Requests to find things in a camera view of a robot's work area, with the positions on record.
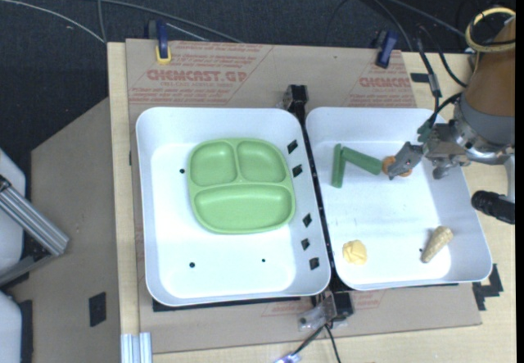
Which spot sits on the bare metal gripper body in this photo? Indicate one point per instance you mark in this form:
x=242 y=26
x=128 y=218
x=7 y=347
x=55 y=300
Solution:
x=444 y=144

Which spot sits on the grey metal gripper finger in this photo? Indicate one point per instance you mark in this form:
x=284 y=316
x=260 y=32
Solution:
x=442 y=169
x=406 y=158

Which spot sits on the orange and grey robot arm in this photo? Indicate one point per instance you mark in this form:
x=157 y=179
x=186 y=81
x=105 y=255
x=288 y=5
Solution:
x=489 y=78

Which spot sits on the orange biscuit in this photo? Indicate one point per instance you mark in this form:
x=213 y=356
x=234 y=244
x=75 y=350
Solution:
x=385 y=165

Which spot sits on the green stick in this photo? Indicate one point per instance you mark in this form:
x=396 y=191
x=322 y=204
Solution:
x=337 y=166
x=362 y=161

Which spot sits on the white plastic tray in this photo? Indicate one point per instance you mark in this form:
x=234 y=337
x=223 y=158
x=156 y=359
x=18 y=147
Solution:
x=389 y=214
x=229 y=267

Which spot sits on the beige toy corn cob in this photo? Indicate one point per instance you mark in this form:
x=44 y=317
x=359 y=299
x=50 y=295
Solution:
x=437 y=243

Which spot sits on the yellow lumpy toy food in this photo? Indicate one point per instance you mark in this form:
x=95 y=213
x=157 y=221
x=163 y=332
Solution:
x=354 y=252

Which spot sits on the green divided plate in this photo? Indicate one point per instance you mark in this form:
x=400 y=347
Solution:
x=241 y=201

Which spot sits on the brown cardboard board red print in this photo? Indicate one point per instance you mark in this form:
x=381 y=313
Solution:
x=229 y=70

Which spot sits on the black cylinder on white bracket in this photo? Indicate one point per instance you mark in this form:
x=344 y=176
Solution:
x=493 y=205

